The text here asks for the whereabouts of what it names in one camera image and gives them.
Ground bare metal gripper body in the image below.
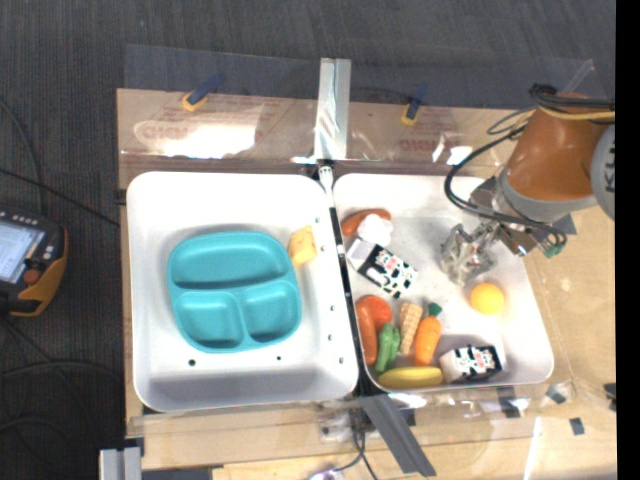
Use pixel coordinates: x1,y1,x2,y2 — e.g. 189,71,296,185
468,175,534,258

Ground yellow ball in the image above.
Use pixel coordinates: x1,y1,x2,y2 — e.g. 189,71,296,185
469,281,507,317

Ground cow print milk carton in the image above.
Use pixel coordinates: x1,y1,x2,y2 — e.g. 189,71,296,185
438,343,507,386
345,237,419,300

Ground white plastic tray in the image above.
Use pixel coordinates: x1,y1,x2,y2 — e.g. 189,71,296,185
331,172,556,395
125,170,361,414

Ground white lumpy toy food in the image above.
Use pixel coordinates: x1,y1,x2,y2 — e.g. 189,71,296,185
356,213,395,248

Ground orange carrot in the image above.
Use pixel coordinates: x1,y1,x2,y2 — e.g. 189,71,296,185
412,301,445,368

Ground beige waffle cone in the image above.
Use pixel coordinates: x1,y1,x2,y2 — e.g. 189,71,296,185
397,301,425,357

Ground orange sausage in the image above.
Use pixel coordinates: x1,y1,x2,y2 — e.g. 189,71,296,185
340,207,393,238

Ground orange red toy pepper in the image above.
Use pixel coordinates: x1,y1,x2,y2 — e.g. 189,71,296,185
354,294,395,368

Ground brown cardboard board red print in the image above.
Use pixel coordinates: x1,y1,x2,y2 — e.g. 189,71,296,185
115,87,617,471

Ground thin black and white rod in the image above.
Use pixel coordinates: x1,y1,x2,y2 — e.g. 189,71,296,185
317,164,368,372

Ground green toy pepper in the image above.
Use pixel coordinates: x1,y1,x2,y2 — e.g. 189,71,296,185
373,322,403,375

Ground yellow banana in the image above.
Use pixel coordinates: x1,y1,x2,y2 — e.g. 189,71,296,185
376,365,446,391

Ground yellow cheese wedge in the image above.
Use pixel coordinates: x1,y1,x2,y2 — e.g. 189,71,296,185
286,224,319,269

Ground blue divided plate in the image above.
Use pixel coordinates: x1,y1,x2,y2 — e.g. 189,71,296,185
166,230,304,355

